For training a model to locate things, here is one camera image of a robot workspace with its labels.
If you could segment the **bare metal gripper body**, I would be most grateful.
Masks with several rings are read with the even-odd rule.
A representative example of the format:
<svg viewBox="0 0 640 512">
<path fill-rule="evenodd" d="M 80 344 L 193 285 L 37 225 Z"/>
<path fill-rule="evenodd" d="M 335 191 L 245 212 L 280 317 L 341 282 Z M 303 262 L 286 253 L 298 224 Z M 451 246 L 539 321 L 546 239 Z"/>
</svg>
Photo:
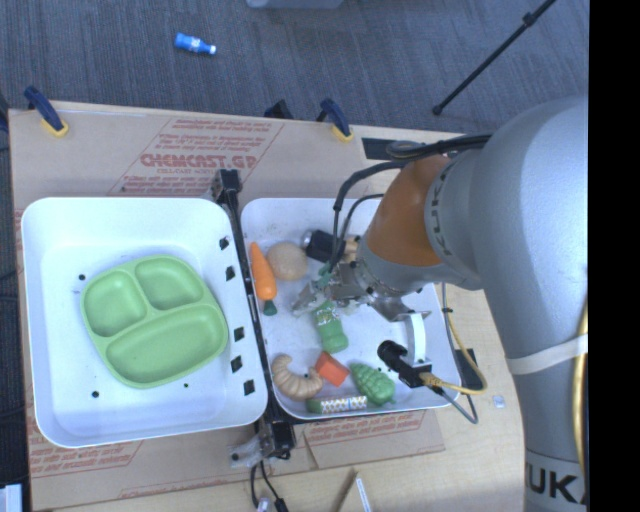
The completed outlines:
<svg viewBox="0 0 640 512">
<path fill-rule="evenodd" d="M 327 296 L 344 307 L 367 305 L 386 320 L 403 315 L 402 295 L 376 278 L 363 262 L 339 263 L 331 274 Z"/>
</svg>

